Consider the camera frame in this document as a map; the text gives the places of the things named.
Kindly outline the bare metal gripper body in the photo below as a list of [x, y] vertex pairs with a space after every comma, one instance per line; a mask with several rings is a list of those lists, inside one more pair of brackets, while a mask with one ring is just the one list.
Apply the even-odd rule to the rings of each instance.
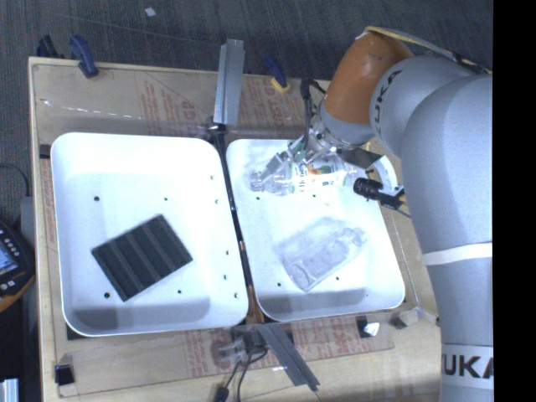
[[337, 151], [349, 150], [351, 144], [334, 137], [330, 131], [312, 128], [288, 145], [288, 153], [296, 163], [308, 164]]

